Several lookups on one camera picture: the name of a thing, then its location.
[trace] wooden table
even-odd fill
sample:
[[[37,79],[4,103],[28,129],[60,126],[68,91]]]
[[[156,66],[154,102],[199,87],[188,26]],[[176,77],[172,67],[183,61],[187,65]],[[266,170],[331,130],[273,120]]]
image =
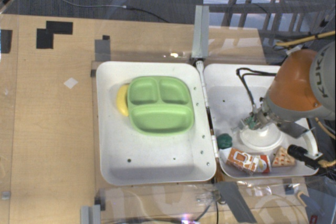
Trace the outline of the wooden table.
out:
[[[13,29],[13,44],[18,44],[18,51],[16,53],[13,47],[13,52],[3,55],[0,63],[3,65],[6,57],[12,57],[12,62],[17,59],[17,76],[13,68],[4,76],[17,77],[16,91],[10,91],[15,107],[0,110],[3,119],[9,116],[15,120],[12,122],[12,180],[4,183],[10,187],[11,198],[10,203],[1,201],[0,222],[7,224],[10,206],[10,224],[79,223],[81,206],[93,204],[95,173],[99,172],[94,159],[90,77],[95,40],[110,36],[112,59],[187,61],[193,26],[14,15],[2,15],[1,20],[1,27],[7,24]],[[54,49],[36,49],[36,29],[46,28],[47,20],[73,22],[73,33],[54,35]],[[239,38],[244,35],[252,38],[248,44],[256,42],[255,45],[249,46],[243,40],[239,44]],[[265,63],[256,31],[211,29],[209,39],[209,54],[216,54],[214,61],[220,55],[229,62],[250,59],[254,63]],[[70,78],[78,82],[71,89],[64,85]],[[3,152],[0,155],[7,154],[6,148],[0,146],[0,150]],[[178,200],[179,191],[179,186],[172,187],[172,192],[177,193],[173,200]],[[150,206],[150,201],[147,196],[144,205]],[[221,219],[235,222],[227,207],[220,210]],[[300,214],[292,214],[293,210],[299,210]],[[215,212],[210,212],[202,223],[214,223]],[[298,203],[284,204],[281,210],[270,206],[268,214],[273,218],[287,213],[288,218],[293,219],[298,215],[304,219],[305,215],[303,206]]]

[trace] clear acrylic panel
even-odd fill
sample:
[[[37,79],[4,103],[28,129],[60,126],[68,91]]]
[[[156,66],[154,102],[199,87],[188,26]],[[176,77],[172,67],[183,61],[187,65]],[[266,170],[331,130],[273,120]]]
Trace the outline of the clear acrylic panel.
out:
[[[332,17],[335,9],[281,0],[235,0],[235,4],[232,0],[204,0],[204,6],[209,6],[206,65],[279,65],[287,54],[276,42],[324,31],[322,22]],[[93,74],[105,61],[193,63],[194,25],[97,20],[95,26]],[[219,223],[237,223],[230,205],[217,203],[220,195],[211,182],[125,187],[108,184],[100,172],[96,86],[93,75],[96,203],[102,206],[101,223],[189,223],[200,220],[199,216],[201,223],[216,223],[217,207]],[[323,177],[312,178],[325,184]],[[251,179],[237,185],[258,223],[309,222],[314,214],[321,213],[313,212],[314,208],[300,198],[311,194],[311,186],[302,177],[292,181]],[[333,182],[327,185],[334,188]]]
[[[9,223],[18,57],[19,0],[0,3],[0,223]]]
[[[101,189],[101,223],[332,223],[326,177]]]

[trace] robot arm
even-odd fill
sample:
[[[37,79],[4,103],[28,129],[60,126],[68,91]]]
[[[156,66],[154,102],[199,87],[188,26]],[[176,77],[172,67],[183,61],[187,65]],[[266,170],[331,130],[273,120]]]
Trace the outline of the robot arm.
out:
[[[261,107],[244,120],[252,130],[275,123],[294,137],[306,129],[301,118],[335,120],[335,42],[319,52],[293,52],[280,67]]]

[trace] black cable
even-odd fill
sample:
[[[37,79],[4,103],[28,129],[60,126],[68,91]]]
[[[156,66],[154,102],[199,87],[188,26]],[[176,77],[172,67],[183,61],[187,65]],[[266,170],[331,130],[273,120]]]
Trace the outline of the black cable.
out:
[[[201,213],[201,214],[195,219],[195,221],[199,221],[199,220],[200,220],[200,219],[201,219],[201,218],[208,212],[210,206],[211,206],[211,204],[209,204],[209,205],[205,208],[205,210],[203,211],[203,213]]]
[[[243,74],[242,76],[240,75],[240,71],[241,70],[246,70],[246,71],[250,71],[252,73],[245,73]],[[255,106],[255,102],[254,102],[254,99],[253,99],[253,95],[245,81],[245,78],[244,76],[264,76],[264,77],[274,77],[276,76],[276,73],[269,73],[269,72],[263,72],[263,71],[258,71],[258,70],[252,70],[250,68],[246,68],[246,67],[242,67],[242,68],[238,68],[236,70],[236,74],[238,76],[238,78],[241,80],[241,82],[243,83],[246,91],[247,91],[247,94],[250,98],[250,101],[251,101],[251,104],[252,104],[252,108],[254,109],[254,106]]]
[[[266,14],[270,14],[270,12],[268,12],[267,10],[265,10],[262,6],[260,6],[259,4],[257,3],[250,3],[252,5],[256,5],[257,7],[261,8]]]
[[[217,218],[217,220],[216,220],[216,224],[218,224],[219,222],[219,210],[218,210],[218,203],[217,202],[215,202],[215,205],[216,205],[216,211],[217,211],[217,216],[216,216],[216,218]]]
[[[128,9],[128,10],[136,10],[136,11],[138,11],[138,12],[145,12],[145,13],[148,13],[148,14],[150,14],[150,15],[155,16],[156,18],[158,18],[158,19],[164,21],[165,23],[170,23],[170,22],[168,22],[167,20],[165,20],[164,18],[160,17],[159,15],[156,15],[156,14],[154,14],[154,13],[152,13],[152,12],[149,12],[148,10],[144,10],[144,9],[141,9],[141,8],[135,8],[135,7],[128,6],[128,5],[125,6],[125,9]]]

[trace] toy pizza slice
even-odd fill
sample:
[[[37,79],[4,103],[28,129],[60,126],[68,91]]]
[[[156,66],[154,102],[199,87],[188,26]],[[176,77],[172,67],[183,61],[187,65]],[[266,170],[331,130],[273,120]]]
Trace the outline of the toy pizza slice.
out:
[[[295,159],[288,155],[287,150],[280,147],[272,162],[272,167],[294,166]]]

